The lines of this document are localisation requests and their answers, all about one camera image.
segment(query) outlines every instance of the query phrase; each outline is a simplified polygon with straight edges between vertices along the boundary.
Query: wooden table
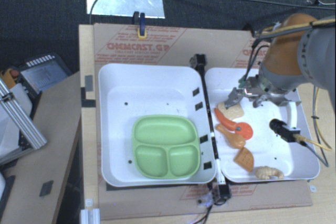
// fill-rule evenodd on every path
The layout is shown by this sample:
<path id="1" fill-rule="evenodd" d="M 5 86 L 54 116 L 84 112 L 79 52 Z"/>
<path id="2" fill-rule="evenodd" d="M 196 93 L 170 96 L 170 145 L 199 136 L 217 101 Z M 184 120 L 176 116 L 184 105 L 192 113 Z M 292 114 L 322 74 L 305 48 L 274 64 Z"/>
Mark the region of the wooden table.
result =
<path id="1" fill-rule="evenodd" d="M 94 73 L 93 26 L 82 25 L 79 28 L 80 38 L 80 69 L 81 87 L 85 87 L 88 75 Z M 311 84 L 301 85 L 298 89 L 303 109 L 307 118 L 312 114 Z M 95 99 L 95 88 L 86 92 L 86 99 Z M 318 98 L 318 116 L 322 134 L 330 145 L 335 145 L 335 114 L 330 104 L 328 93 L 320 91 Z M 308 118 L 308 125 L 313 132 L 312 121 Z M 83 168 L 84 168 L 84 197 L 86 209 L 98 208 L 98 175 L 97 175 L 97 132 L 96 112 L 94 107 L 82 108 L 82 135 L 83 135 Z M 319 176 L 309 183 L 312 193 L 313 206 L 299 208 L 281 208 L 267 210 L 249 210 L 236 212 L 217 212 L 210 214 L 207 223 L 335 223 L 336 211 L 336 173 L 335 151 L 325 153 L 329 168 L 321 164 Z M 136 219 L 104 220 L 103 224 L 145 224 L 145 223 L 193 223 L 203 215 L 180 215 Z"/>
<path id="2" fill-rule="evenodd" d="M 48 143 L 3 171 L 15 176 L 1 224 L 56 223 L 80 134 L 79 73 L 45 91 L 34 116 Z M 50 193 L 41 195 L 43 185 Z"/>

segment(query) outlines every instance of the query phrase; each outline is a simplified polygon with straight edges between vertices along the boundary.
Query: toy food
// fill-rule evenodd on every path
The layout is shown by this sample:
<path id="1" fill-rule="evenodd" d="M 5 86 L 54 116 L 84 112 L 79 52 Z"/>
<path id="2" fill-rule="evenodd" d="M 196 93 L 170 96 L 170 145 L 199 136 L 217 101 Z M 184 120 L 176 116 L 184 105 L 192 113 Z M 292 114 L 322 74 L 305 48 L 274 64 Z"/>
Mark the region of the toy food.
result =
<path id="1" fill-rule="evenodd" d="M 237 119 L 237 118 L 240 118 L 240 117 L 244 116 L 244 110 L 243 110 L 242 106 L 240 105 L 240 103 L 237 103 L 233 106 L 230 106 L 227 109 L 225 107 L 225 103 L 221 102 L 217 105 L 217 108 L 229 120 L 234 120 L 234 119 Z"/>
<path id="2" fill-rule="evenodd" d="M 255 175 L 260 179 L 269 179 L 271 176 L 276 176 L 279 179 L 284 178 L 284 174 L 282 171 L 268 166 L 262 166 L 257 168 Z"/>
<path id="3" fill-rule="evenodd" d="M 232 147 L 241 149 L 245 146 L 246 141 L 241 135 L 229 132 L 223 125 L 218 124 L 216 130 L 225 135 Z"/>
<path id="4" fill-rule="evenodd" d="M 245 140 L 249 140 L 253 136 L 252 127 L 246 122 L 234 122 L 226 118 L 222 112 L 218 109 L 214 109 L 215 114 L 219 122 L 224 125 L 229 131 L 234 131 L 236 134 L 240 134 Z"/>
<path id="5" fill-rule="evenodd" d="M 248 172 L 253 171 L 254 167 L 254 158 L 247 148 L 243 147 L 237 154 L 237 156 L 234 158 L 234 162 L 240 165 L 242 168 L 244 168 Z"/>

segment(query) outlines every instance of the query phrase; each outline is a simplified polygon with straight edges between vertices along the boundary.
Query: yellow clip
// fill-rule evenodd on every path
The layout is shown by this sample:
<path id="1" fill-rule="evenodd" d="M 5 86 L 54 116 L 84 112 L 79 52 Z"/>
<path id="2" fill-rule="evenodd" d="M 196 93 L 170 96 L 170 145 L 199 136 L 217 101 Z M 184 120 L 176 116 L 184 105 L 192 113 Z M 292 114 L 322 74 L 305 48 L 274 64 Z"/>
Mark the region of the yellow clip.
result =
<path id="1" fill-rule="evenodd" d="M 143 36 L 140 35 L 140 28 L 138 28 L 138 38 L 145 39 L 147 37 L 147 29 L 145 29 L 145 34 Z"/>

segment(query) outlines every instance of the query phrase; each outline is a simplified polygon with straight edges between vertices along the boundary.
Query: green plate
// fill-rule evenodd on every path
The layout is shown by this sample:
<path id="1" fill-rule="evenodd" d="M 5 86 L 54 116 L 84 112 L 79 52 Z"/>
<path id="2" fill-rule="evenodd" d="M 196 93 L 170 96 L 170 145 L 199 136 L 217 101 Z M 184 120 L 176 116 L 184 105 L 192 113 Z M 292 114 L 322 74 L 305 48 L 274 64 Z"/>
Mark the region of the green plate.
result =
<path id="1" fill-rule="evenodd" d="M 181 116 L 139 118 L 132 130 L 132 150 L 137 169 L 149 178 L 190 177 L 200 166 L 197 130 Z"/>

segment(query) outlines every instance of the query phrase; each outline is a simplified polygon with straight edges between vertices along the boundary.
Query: orange plastic piece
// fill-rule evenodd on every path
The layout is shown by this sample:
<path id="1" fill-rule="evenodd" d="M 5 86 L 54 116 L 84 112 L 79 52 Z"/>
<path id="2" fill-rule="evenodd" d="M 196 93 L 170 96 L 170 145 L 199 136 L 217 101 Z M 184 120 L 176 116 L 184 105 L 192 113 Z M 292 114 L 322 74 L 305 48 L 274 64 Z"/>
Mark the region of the orange plastic piece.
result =
<path id="1" fill-rule="evenodd" d="M 229 131 L 233 131 L 236 134 L 240 134 L 245 140 L 249 140 L 253 136 L 253 129 L 252 127 L 246 122 L 234 122 L 226 118 L 222 112 L 215 108 L 215 115 L 219 122 L 226 127 Z"/>
<path id="2" fill-rule="evenodd" d="M 216 130 L 224 134 L 233 148 L 241 149 L 245 146 L 245 139 L 241 135 L 229 132 L 222 124 L 217 125 Z"/>

